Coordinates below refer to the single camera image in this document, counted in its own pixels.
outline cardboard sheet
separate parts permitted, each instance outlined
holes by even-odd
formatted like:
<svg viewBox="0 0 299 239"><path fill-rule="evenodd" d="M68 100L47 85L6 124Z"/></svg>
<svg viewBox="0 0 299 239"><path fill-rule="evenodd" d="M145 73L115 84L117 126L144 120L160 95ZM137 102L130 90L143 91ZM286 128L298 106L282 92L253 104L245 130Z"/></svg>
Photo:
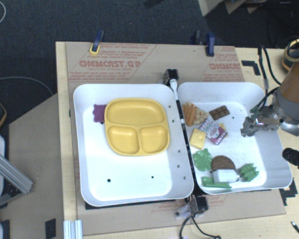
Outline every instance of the cardboard sheet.
<svg viewBox="0 0 299 239"><path fill-rule="evenodd" d="M166 69L178 70L178 84L243 82L235 48L215 46L215 56L208 57L203 45L101 43L95 57L89 54L90 46L89 42L66 42L77 211L84 235L180 225L182 220L175 219L174 212L184 200L86 209L80 192L73 92L86 83L158 83ZM207 200L209 210L197 218L199 223L285 213L279 190L207 195Z"/></svg>

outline table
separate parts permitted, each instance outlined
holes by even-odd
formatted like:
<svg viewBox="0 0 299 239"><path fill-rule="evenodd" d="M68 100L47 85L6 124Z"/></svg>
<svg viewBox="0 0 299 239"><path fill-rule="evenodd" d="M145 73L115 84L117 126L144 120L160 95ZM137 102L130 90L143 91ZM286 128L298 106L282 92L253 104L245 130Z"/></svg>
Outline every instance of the table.
<svg viewBox="0 0 299 239"><path fill-rule="evenodd" d="M183 49L193 48L185 45ZM203 54L203 47L195 47L197 52ZM255 48L236 48L238 59L258 61L257 49ZM283 50L268 50L271 59L271 65L278 79L283 79L286 71L281 70L281 60ZM61 145L61 164L62 164L62 188L63 188L63 209L64 220L74 221L77 219L76 194L74 184L74 169L72 156L72 136L71 121L69 118L69 90L67 80L67 58L66 43L56 42L56 63L58 78L58 103L59 103L59 119L60 119L60 145ZM254 82L263 88L263 80L261 77L255 77L252 68L243 67L242 72L246 82ZM277 84L269 77L270 88L274 88ZM294 137L279 129L279 136L283 144L283 148L290 147L299 150L299 137ZM224 222L214 222L202 224L202 230L208 234L221 235L223 239L232 238L298 238L299 235L291 226L294 221L299 226L299 170L295 166L291 166L298 194L295 198L288 198L286 206L286 214L272 217L260 217L245 220L234 220ZM104 235L84 236L87 239L111 239L111 238L178 238L179 226L167 227L161 229L148 229L141 231L121 232ZM189 238L203 238L202 234L194 225L188 225L183 230L183 235Z"/></svg>

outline black floor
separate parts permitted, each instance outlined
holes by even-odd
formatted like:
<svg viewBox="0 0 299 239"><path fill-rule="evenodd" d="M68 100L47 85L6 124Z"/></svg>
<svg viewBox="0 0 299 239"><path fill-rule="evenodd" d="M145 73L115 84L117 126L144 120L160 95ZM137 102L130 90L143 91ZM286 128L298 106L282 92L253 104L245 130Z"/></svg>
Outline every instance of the black floor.
<svg viewBox="0 0 299 239"><path fill-rule="evenodd" d="M56 41L190 44L213 32L216 45L285 48L299 36L299 0L269 0L249 14L223 3L203 17L198 0L0 0L0 78L29 77L56 93ZM3 7L0 5L0 19ZM0 102L11 123L50 96L28 79L0 80Z"/></svg>

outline yellow divided plate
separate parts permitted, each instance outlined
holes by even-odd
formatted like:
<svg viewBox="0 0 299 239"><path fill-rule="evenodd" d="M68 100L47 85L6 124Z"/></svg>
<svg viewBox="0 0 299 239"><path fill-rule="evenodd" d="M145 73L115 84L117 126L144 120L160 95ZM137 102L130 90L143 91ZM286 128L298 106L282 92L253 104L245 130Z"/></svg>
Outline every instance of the yellow divided plate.
<svg viewBox="0 0 299 239"><path fill-rule="evenodd" d="M169 145L165 110L152 99L115 99L106 105L104 119L108 143L118 154L154 155Z"/></svg>

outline white tray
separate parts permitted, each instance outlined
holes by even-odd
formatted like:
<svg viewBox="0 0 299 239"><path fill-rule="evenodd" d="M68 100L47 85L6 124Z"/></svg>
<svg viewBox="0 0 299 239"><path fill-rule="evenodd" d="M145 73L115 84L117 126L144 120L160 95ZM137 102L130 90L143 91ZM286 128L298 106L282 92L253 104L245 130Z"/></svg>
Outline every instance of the white tray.
<svg viewBox="0 0 299 239"><path fill-rule="evenodd" d="M259 175L251 182L231 183L231 189L204 187L202 176L212 177L210 171L199 171L195 174L199 187L207 194L223 194L242 191L267 190L284 188L292 182L292 174L287 161L282 157L283 147L277 131L260 131L256 136L242 137L240 129L249 110L263 97L263 90L253 83L183 83L178 88L181 104L191 102L200 109L209 112L225 105L230 114L218 119L217 123L224 123L228 136L215 145L206 139L204 148L214 157L225 155L232 159L236 169L247 163L254 163ZM197 126L187 127L188 139ZM190 147L191 154L198 149Z"/></svg>
<svg viewBox="0 0 299 239"><path fill-rule="evenodd" d="M149 98L165 109L170 131L166 151L122 156L107 143L105 125L93 121L94 104L117 98ZM162 84L84 84L74 92L81 193L96 207L183 199L193 178L172 90Z"/></svg>

